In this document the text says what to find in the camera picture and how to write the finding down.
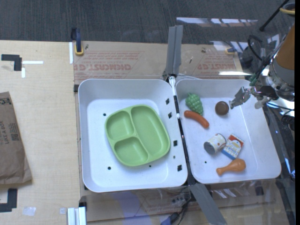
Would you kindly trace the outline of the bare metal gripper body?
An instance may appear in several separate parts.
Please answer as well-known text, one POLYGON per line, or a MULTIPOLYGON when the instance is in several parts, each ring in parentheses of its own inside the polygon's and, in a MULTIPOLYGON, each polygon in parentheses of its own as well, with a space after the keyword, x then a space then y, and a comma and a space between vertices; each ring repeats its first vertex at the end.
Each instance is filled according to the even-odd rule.
POLYGON ((257 78, 253 75, 250 78, 251 92, 256 97, 266 96, 272 100, 279 98, 287 101, 294 101, 294 87, 284 82, 278 76, 262 75, 260 74, 257 78))

